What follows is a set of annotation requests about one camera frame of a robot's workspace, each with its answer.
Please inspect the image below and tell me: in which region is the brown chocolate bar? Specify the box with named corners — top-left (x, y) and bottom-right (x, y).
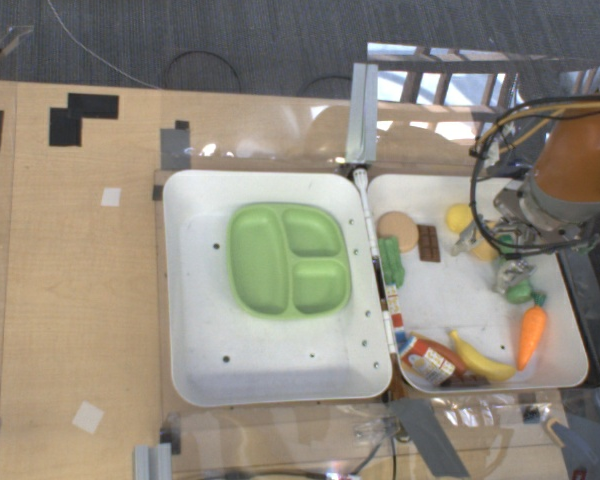
top-left (416, 223), bottom-right (442, 264)

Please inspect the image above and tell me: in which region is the green divided plate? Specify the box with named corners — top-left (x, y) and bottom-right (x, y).
top-left (225, 202), bottom-right (354, 321)

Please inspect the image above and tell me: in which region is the green rounded toy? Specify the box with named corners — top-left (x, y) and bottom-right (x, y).
top-left (504, 279), bottom-right (534, 305)

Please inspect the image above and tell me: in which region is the white plastic tray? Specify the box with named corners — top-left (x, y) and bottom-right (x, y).
top-left (161, 168), bottom-right (394, 409)
top-left (366, 173), bottom-right (591, 395)

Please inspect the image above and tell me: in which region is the yellow banana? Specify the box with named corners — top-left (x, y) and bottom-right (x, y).
top-left (447, 328), bottom-right (518, 384)

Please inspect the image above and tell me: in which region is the orange carrot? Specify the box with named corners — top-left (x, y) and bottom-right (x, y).
top-left (515, 291), bottom-right (549, 373)

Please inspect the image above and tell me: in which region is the orange-red sausage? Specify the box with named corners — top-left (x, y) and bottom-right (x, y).
top-left (411, 332), bottom-right (469, 377)

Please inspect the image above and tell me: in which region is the white and orange juice carton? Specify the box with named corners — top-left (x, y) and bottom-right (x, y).
top-left (398, 336), bottom-right (457, 388)

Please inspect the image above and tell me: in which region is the small white and red carton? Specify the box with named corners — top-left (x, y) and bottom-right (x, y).
top-left (382, 282), bottom-right (406, 333)

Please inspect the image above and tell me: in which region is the pale yellow rounded toy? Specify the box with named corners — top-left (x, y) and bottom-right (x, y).
top-left (470, 221), bottom-right (501, 263)

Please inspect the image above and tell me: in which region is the yellow lemon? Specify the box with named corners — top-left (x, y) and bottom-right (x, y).
top-left (445, 203), bottom-right (477, 234)

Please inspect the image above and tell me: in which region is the tan round biscuit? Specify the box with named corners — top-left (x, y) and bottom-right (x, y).
top-left (376, 210), bottom-right (420, 255)

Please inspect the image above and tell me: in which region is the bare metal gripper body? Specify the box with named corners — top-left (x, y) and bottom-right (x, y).
top-left (484, 187), bottom-right (584, 255)

